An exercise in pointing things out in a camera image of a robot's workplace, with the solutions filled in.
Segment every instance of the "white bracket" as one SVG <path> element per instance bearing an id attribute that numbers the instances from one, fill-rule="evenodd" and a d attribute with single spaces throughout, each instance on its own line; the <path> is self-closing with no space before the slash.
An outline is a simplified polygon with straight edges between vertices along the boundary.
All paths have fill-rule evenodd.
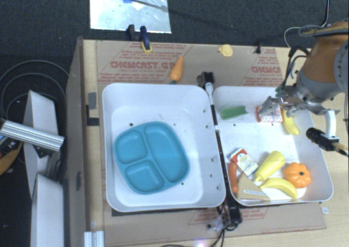
<path id="1" fill-rule="evenodd" d="M 219 233 L 219 232 L 221 232 L 223 230 L 223 228 L 224 228 L 223 218 L 222 218 L 222 215 L 219 215 L 218 218 L 212 220 L 207 225 L 207 232 Z"/>
<path id="2" fill-rule="evenodd" d="M 335 137 L 336 136 L 336 111 L 327 110 L 324 113 L 326 119 L 326 136 Z"/>
<path id="3" fill-rule="evenodd" d="M 104 231 L 85 232 L 85 247 L 104 247 Z"/>

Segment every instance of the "yellow banana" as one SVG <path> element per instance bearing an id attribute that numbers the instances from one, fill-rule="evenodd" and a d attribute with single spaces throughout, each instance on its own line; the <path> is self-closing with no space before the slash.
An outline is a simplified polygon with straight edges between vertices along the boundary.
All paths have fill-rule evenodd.
<path id="1" fill-rule="evenodd" d="M 296 187 L 289 181 L 283 178 L 270 178 L 263 185 L 260 186 L 263 188 L 275 188 L 283 191 L 285 194 L 291 198 L 297 198 Z"/>
<path id="2" fill-rule="evenodd" d="M 299 130 L 296 127 L 296 125 L 293 122 L 293 117 L 287 117 L 286 115 L 286 110 L 282 109 L 282 118 L 284 120 L 283 124 L 284 127 L 286 129 L 286 131 L 290 134 L 290 135 L 298 135 L 299 134 Z"/>

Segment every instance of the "cardboard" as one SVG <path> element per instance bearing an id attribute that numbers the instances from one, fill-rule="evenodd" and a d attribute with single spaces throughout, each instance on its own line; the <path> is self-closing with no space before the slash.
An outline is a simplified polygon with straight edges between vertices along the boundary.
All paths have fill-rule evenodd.
<path id="1" fill-rule="evenodd" d="M 224 57 L 219 45 L 153 43 L 154 52 L 142 53 L 140 43 L 123 41 L 78 41 L 67 86 L 68 102 L 68 199 L 70 245 L 82 246 L 83 231 L 104 230 L 105 246 L 126 246 L 215 238 L 207 228 L 215 223 L 217 210 L 172 210 L 147 213 L 118 213 L 108 205 L 105 194 L 105 155 L 101 124 L 101 93 L 111 82 L 169 83 L 169 73 L 184 56 L 179 84 L 194 85 L 203 71 L 213 71 L 215 87 L 248 85 L 275 87 L 282 80 L 276 50 L 233 46 Z M 88 107 L 95 93 L 97 105 Z M 99 125 L 90 124 L 99 120 Z M 81 186 L 76 189 L 80 173 Z M 243 208 L 243 222 L 226 236 L 285 231 L 318 230 L 326 227 L 318 203 Z"/>
<path id="2" fill-rule="evenodd" d="M 237 198 L 241 200 L 266 200 L 270 197 L 266 195 L 251 179 L 245 174 L 241 174 L 238 180 L 239 190 Z"/>

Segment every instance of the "toy food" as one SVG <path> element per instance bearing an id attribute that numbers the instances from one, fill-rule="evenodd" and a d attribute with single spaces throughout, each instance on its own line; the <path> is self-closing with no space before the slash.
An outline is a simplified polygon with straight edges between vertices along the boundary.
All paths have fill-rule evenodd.
<path id="1" fill-rule="evenodd" d="M 279 151 L 272 151 L 255 172 L 255 182 L 265 181 L 275 171 L 281 169 L 286 159 Z"/>
<path id="2" fill-rule="evenodd" d="M 298 189 L 306 187 L 311 182 L 309 170 L 305 165 L 297 162 L 293 162 L 285 168 L 285 177 Z"/>
<path id="3" fill-rule="evenodd" d="M 294 136 L 298 135 L 299 130 L 293 122 L 293 117 L 287 117 L 286 110 L 284 110 L 284 109 L 282 109 L 281 115 L 282 115 L 282 118 L 284 120 L 283 124 L 284 124 L 286 131 L 290 135 L 294 135 Z"/>
<path id="4" fill-rule="evenodd" d="M 239 190 L 239 185 L 236 178 L 236 170 L 238 165 L 235 162 L 231 162 L 228 165 L 228 175 L 229 175 L 229 181 L 230 181 L 230 188 L 233 193 L 237 193 Z"/>
<path id="5" fill-rule="evenodd" d="M 291 198 L 297 198 L 296 187 L 291 182 L 283 178 L 269 178 L 263 185 L 260 186 L 260 188 L 279 189 Z"/>
<path id="6" fill-rule="evenodd" d="M 179 81 L 183 73 L 183 56 L 180 56 L 171 70 L 170 78 L 172 81 Z"/>

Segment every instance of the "orange pumpkin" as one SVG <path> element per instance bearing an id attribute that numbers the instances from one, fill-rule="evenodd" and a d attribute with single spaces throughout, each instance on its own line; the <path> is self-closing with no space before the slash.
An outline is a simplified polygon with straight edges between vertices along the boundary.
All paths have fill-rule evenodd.
<path id="1" fill-rule="evenodd" d="M 285 168 L 286 180 L 290 181 L 297 189 L 306 187 L 311 182 L 310 172 L 305 165 L 292 162 Z"/>

